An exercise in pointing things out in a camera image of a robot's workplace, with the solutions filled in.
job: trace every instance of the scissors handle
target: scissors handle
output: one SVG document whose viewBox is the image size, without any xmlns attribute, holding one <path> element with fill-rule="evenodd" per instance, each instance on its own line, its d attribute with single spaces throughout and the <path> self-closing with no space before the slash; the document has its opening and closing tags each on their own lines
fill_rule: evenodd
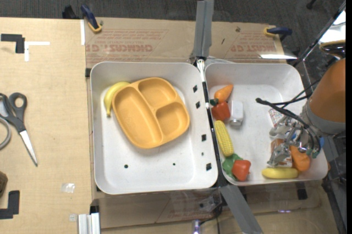
<svg viewBox="0 0 352 234">
<path fill-rule="evenodd" d="M 27 98 L 23 94 L 17 93 L 17 92 L 11 94 L 11 96 L 13 96 L 11 98 L 12 102 L 5 94 L 0 93 L 0 100 L 2 99 L 5 110 L 7 112 L 6 116 L 0 113 L 0 117 L 10 122 L 11 124 L 13 124 L 16 127 L 18 132 L 22 132 L 26 130 L 26 127 L 24 126 L 24 123 L 23 123 L 23 115 L 24 115 L 24 109 L 27 106 Z M 23 104 L 21 107 L 17 107 L 15 104 L 15 101 L 18 97 L 23 99 Z M 17 118 L 17 115 L 14 115 L 13 111 L 15 111 L 16 114 L 17 112 L 19 112 L 19 116 L 21 117 L 21 119 Z"/>
</svg>

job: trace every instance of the carrot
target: carrot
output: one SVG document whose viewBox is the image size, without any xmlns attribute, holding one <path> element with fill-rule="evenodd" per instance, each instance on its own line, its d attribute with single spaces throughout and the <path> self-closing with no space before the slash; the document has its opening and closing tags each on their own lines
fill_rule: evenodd
<svg viewBox="0 0 352 234">
<path fill-rule="evenodd" d="M 232 89 L 233 85 L 227 85 L 223 88 L 220 88 L 220 90 L 215 92 L 214 98 L 217 98 L 219 100 L 219 103 L 222 103 L 229 98 Z"/>
<path fill-rule="evenodd" d="M 299 171 L 306 171 L 310 166 L 310 157 L 306 153 L 299 152 L 295 146 L 290 146 L 293 167 Z"/>
</svg>

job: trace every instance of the divided orange plate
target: divided orange plate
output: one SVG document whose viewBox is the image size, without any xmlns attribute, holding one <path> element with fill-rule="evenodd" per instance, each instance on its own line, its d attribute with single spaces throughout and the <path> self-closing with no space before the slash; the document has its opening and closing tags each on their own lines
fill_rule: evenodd
<svg viewBox="0 0 352 234">
<path fill-rule="evenodd" d="M 186 106 L 165 79 L 151 77 L 117 91 L 112 107 L 131 143 L 148 149 L 182 135 L 189 127 Z"/>
</svg>

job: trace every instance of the scissors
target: scissors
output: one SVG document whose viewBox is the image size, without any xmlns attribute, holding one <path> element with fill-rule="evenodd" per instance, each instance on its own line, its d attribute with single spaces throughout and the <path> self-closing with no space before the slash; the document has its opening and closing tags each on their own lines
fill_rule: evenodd
<svg viewBox="0 0 352 234">
<path fill-rule="evenodd" d="M 18 98 L 22 99 L 23 101 L 23 104 L 21 106 L 17 106 L 15 103 Z M 16 127 L 34 164 L 38 166 L 37 158 L 35 157 L 32 143 L 29 139 L 27 129 L 23 122 L 24 111 L 27 107 L 27 97 L 19 92 L 12 93 L 9 97 L 0 93 L 0 101 L 1 100 L 4 103 L 5 112 L 7 113 L 7 115 L 4 116 L 0 113 L 0 117 Z"/>
</svg>

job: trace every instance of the metal ring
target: metal ring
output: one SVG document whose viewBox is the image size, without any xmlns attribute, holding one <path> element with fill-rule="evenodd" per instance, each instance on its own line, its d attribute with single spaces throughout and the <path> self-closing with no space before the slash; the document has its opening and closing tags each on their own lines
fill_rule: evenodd
<svg viewBox="0 0 352 234">
<path fill-rule="evenodd" d="M 6 135 L 6 137 L 5 137 L 5 140 L 4 140 L 2 143 L 0 143 L 0 150 L 1 150 L 2 148 L 4 148 L 4 147 L 7 145 L 7 143 L 9 143 L 9 141 L 10 141 L 10 139 L 11 139 L 11 128 L 10 128 L 9 123 L 8 123 L 6 120 L 0 118 L 0 122 L 1 122 L 1 123 L 6 127 L 6 129 L 7 129 L 7 135 Z"/>
</svg>

